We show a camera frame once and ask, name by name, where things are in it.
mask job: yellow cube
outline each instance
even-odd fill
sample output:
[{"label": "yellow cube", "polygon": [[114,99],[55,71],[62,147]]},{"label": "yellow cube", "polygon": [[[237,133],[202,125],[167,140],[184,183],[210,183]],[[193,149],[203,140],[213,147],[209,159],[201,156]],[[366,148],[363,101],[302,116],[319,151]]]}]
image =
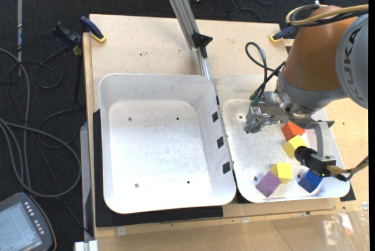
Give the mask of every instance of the yellow cube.
[{"label": "yellow cube", "polygon": [[295,137],[288,140],[282,146],[282,148],[285,150],[285,152],[289,155],[290,158],[293,158],[295,150],[300,146],[307,147],[304,139],[300,135],[296,135]]},{"label": "yellow cube", "polygon": [[292,165],[283,162],[276,162],[272,168],[271,172],[280,179],[281,184],[287,184],[293,179]]}]

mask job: screen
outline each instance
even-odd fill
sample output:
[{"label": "screen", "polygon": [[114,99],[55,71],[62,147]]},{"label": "screen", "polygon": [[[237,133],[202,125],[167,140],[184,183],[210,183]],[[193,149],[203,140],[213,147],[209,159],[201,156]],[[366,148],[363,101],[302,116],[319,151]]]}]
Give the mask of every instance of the screen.
[{"label": "screen", "polygon": [[0,212],[0,251],[32,250],[42,241],[22,204]]}]

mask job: blue clamp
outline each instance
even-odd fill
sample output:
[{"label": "blue clamp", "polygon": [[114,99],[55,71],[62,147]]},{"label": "blue clamp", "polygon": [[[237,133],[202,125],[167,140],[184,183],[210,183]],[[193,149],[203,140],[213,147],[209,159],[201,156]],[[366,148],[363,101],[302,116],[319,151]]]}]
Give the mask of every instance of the blue clamp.
[{"label": "blue clamp", "polygon": [[105,40],[107,39],[106,35],[103,34],[91,20],[89,20],[85,16],[81,16],[80,23],[91,32],[92,38],[100,43],[105,42]]},{"label": "blue clamp", "polygon": [[271,35],[271,36],[270,36],[270,40],[271,40],[271,42],[279,42],[279,41],[281,41],[281,39],[283,39],[286,35],[293,34],[295,31],[296,31],[296,27],[295,27],[295,26],[287,27],[287,28],[281,30],[280,32],[278,32],[278,33],[276,33],[276,34]]},{"label": "blue clamp", "polygon": [[52,33],[54,38],[62,45],[82,48],[82,37],[74,31],[69,31],[61,22],[56,24]]}]

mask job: block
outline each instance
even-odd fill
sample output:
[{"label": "block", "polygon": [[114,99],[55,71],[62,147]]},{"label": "block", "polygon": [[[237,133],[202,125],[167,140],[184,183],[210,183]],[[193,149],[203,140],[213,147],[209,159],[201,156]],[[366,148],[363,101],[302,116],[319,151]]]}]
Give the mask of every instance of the block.
[{"label": "block", "polygon": [[290,121],[281,127],[281,131],[282,133],[284,133],[284,137],[287,141],[295,137],[296,135],[302,135],[306,132],[304,129],[300,128]]},{"label": "block", "polygon": [[288,140],[282,148],[289,155],[290,158],[294,157],[295,150],[300,146],[307,147],[305,140],[298,134],[295,137]]},{"label": "block", "polygon": [[263,195],[269,197],[281,183],[271,171],[269,171],[261,181],[255,186]]},{"label": "block", "polygon": [[314,174],[310,169],[298,181],[298,184],[308,192],[313,192],[321,183],[322,177]]},{"label": "block", "polygon": [[276,162],[272,166],[271,172],[280,179],[281,184],[287,184],[290,180],[293,179],[291,164]]}]

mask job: black carpet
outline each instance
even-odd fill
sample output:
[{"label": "black carpet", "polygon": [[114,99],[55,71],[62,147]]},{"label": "black carpet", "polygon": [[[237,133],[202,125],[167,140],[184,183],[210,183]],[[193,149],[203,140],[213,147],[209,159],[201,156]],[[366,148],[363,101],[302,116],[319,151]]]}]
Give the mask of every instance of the black carpet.
[{"label": "black carpet", "polygon": [[[15,1],[0,0],[0,48],[8,48],[11,52],[16,51],[17,42]],[[279,23],[284,28],[285,16],[290,10],[313,2],[314,0],[201,0],[201,3],[192,3],[192,9],[198,19]],[[368,2],[369,0],[326,0],[325,3],[346,7]],[[23,0],[23,61],[30,75],[32,92],[29,125],[69,142],[78,155],[80,139],[77,130],[85,120],[84,86],[80,87],[78,103],[75,105],[73,94],[77,57],[72,50],[54,56],[56,52],[63,50],[64,46],[56,42],[52,29],[58,21],[62,21],[67,28],[80,33],[79,18],[90,13],[174,17],[168,0]],[[41,67],[41,62],[49,57],[50,59]],[[6,56],[0,53],[2,77],[8,77],[9,69],[14,64],[5,58]],[[8,85],[0,84],[2,119],[23,123],[19,111],[25,114],[25,91],[23,77],[19,78],[18,84],[11,85],[11,90]],[[18,102],[20,110],[12,101],[12,96]],[[15,130],[15,133],[22,143],[23,131]],[[58,148],[56,142],[44,137],[34,138],[29,133],[28,157],[30,180],[36,191],[44,194],[58,193],[50,170],[53,171],[61,191],[68,189],[74,182],[77,166],[73,156],[64,148]],[[0,173],[1,200],[21,190],[14,176],[8,147],[1,132]],[[82,221],[80,186],[65,195],[64,199],[36,197],[36,200],[40,202],[56,232],[58,250],[72,250],[74,242],[83,240],[84,230],[64,204],[65,201],[74,216]]]}]

